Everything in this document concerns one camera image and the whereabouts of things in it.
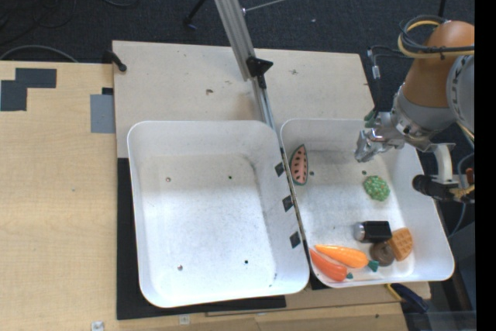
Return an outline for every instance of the toy carrot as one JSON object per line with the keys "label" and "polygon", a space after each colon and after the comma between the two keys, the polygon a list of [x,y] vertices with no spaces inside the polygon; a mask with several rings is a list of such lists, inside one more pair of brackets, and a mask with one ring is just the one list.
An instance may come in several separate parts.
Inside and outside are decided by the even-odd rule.
{"label": "toy carrot", "polygon": [[379,266],[376,260],[369,260],[363,251],[356,248],[316,244],[315,249],[349,267],[362,268],[368,266],[375,272]]}
{"label": "toy carrot", "polygon": [[313,264],[328,278],[336,281],[343,281],[347,277],[348,270],[346,269],[346,267],[340,264],[335,264],[334,262],[325,259],[322,255],[320,255],[313,249],[309,249],[309,251]]}

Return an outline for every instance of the toy food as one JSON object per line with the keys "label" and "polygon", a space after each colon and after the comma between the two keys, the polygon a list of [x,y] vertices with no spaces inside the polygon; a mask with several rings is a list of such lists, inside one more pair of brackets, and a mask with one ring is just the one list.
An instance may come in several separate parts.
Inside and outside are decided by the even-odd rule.
{"label": "toy food", "polygon": [[387,243],[393,249],[396,260],[404,260],[410,255],[413,248],[413,238],[410,229],[407,227],[396,229]]}
{"label": "toy food", "polygon": [[367,255],[356,248],[316,244],[315,249],[346,266],[361,268],[368,265],[373,271],[377,270],[377,263],[374,263],[375,261],[371,263]]}
{"label": "toy food", "polygon": [[345,266],[340,264],[335,264],[330,260],[325,259],[321,254],[314,251],[312,248],[309,249],[310,258],[313,264],[328,278],[335,281],[343,281],[347,275],[348,270]]}
{"label": "toy food", "polygon": [[391,193],[391,189],[388,186],[388,183],[377,175],[371,175],[367,177],[365,182],[363,183],[363,187],[365,188],[365,192],[373,199],[378,200],[379,202],[383,202],[388,198]]}
{"label": "toy food", "polygon": [[370,246],[370,258],[376,260],[379,266],[389,266],[394,262],[394,251],[385,241],[375,243]]}
{"label": "toy food", "polygon": [[304,185],[308,176],[308,159],[305,145],[300,145],[291,155],[289,169],[293,182],[298,185]]}

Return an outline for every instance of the orange toy food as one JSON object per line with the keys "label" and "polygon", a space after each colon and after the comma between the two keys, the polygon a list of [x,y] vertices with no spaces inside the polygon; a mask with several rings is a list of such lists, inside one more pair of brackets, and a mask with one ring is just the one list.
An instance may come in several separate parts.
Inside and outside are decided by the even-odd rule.
{"label": "orange toy food", "polygon": [[348,270],[343,265],[335,264],[325,259],[322,255],[309,249],[313,264],[328,278],[336,281],[343,281],[348,275]]}
{"label": "orange toy food", "polygon": [[349,267],[360,268],[369,263],[367,255],[356,248],[316,244],[315,249]]}
{"label": "orange toy food", "polygon": [[387,241],[394,252],[396,260],[404,260],[413,249],[413,238],[409,228],[396,229]]}

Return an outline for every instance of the light wood surface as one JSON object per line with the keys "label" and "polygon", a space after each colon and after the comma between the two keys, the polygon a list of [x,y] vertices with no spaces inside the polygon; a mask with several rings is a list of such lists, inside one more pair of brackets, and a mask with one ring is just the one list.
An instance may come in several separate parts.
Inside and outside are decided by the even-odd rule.
{"label": "light wood surface", "polygon": [[[261,119],[231,47],[115,41],[112,49],[128,67],[115,70],[119,157],[128,157],[127,133],[143,120]],[[274,62],[265,78],[278,132],[289,119],[362,119],[374,107],[357,54],[256,52]]]}
{"label": "light wood surface", "polygon": [[[116,320],[117,135],[91,133],[90,114],[90,95],[113,87],[115,68],[2,61],[0,80],[12,80],[16,67],[56,68],[57,87],[29,88],[25,112],[0,112],[0,329],[86,331],[95,321],[105,330],[143,331],[407,329],[399,303],[381,285],[307,288],[288,296],[287,308],[265,313]],[[271,101],[274,108],[284,102]],[[408,286],[430,295],[427,283]]]}

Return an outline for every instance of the watermelon slice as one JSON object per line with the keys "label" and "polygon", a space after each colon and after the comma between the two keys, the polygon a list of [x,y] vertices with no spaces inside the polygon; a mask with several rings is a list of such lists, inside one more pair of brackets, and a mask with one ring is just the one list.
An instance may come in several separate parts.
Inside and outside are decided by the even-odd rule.
{"label": "watermelon slice", "polygon": [[295,184],[306,184],[308,176],[308,160],[305,145],[299,146],[293,152],[289,162],[289,168],[291,170],[291,178]]}

